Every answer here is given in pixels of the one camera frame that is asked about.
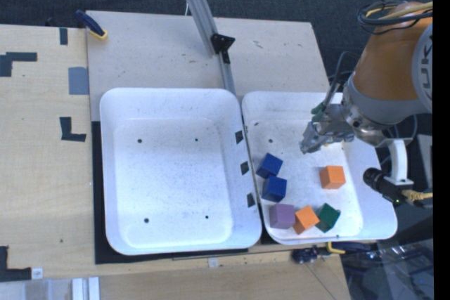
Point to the white plastic tray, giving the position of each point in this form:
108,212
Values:
175,179
306,186

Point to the green cube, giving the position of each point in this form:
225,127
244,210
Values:
328,217

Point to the pale wood board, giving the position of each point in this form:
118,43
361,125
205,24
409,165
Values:
158,56

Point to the blue cube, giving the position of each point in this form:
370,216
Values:
270,165
274,189

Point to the black cylinder on white bracket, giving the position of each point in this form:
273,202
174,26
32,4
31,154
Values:
383,182

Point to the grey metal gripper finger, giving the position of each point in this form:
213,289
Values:
324,141
308,140

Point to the orange cube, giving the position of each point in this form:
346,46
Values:
306,219
332,177

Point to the purple cube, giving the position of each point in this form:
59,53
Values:
282,216

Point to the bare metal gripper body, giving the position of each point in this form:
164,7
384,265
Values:
337,124

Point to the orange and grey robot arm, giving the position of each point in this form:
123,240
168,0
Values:
386,66

